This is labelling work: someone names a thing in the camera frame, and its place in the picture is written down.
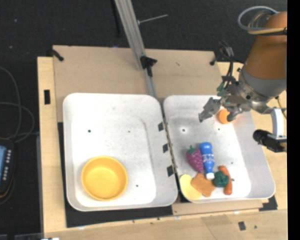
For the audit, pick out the purple grapes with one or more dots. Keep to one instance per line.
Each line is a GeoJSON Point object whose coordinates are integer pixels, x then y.
{"type": "Point", "coordinates": [194, 160]}

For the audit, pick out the blue bottle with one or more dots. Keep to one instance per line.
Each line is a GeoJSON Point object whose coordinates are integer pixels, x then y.
{"type": "Point", "coordinates": [207, 159]}

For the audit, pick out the orange sausage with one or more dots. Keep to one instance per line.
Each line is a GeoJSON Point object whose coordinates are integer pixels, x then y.
{"type": "Point", "coordinates": [228, 189]}

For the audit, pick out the pale yellow round slice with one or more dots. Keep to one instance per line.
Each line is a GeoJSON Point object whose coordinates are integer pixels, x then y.
{"type": "Point", "coordinates": [187, 187]}

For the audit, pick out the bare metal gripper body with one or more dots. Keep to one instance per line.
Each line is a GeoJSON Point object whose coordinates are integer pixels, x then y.
{"type": "Point", "coordinates": [256, 101]}

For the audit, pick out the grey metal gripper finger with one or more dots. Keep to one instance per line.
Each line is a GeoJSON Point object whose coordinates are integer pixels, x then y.
{"type": "Point", "coordinates": [235, 114]}
{"type": "Point", "coordinates": [210, 109]}

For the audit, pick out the brown cardboard board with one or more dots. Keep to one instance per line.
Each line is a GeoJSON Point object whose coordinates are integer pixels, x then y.
{"type": "Point", "coordinates": [102, 71]}

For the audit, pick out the black cylinder on white bracket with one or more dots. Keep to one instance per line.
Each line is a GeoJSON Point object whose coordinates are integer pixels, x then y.
{"type": "Point", "coordinates": [267, 137]}

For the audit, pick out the green broccoli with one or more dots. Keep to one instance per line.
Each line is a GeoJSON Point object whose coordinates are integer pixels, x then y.
{"type": "Point", "coordinates": [220, 179]}

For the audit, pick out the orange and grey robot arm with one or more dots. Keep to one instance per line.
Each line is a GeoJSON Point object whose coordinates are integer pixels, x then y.
{"type": "Point", "coordinates": [267, 59]}

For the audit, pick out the brown bread slice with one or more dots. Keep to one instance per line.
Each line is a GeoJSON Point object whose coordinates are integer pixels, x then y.
{"type": "Point", "coordinates": [202, 185]}

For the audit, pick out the orange round fruit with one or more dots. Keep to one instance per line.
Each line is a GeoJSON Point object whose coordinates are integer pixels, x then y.
{"type": "Point", "coordinates": [223, 116]}

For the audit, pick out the yellow bowl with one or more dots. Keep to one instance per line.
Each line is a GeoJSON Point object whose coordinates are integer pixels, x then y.
{"type": "Point", "coordinates": [104, 178]}

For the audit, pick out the white plastic tray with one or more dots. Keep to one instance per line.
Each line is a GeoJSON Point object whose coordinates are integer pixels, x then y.
{"type": "Point", "coordinates": [240, 146]}
{"type": "Point", "coordinates": [110, 119]}

